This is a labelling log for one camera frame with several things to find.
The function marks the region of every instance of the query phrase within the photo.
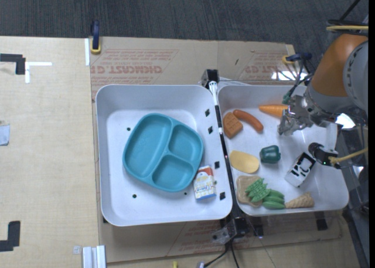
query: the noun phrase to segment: dark gray floor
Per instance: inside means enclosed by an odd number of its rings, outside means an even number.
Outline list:
[[[0,35],[85,38],[93,19],[103,36],[285,42],[317,63],[326,21],[354,0],[0,0]],[[362,21],[369,0],[347,17]]]

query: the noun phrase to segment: green bell pepper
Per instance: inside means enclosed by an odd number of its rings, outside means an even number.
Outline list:
[[[281,158],[281,153],[279,151],[278,146],[271,145],[262,148],[262,150],[259,153],[259,156],[261,162],[276,164]]]

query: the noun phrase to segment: blue divided plate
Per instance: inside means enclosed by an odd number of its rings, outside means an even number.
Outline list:
[[[162,114],[143,116],[122,154],[126,171],[140,181],[167,192],[185,189],[203,156],[203,141],[187,125]]]

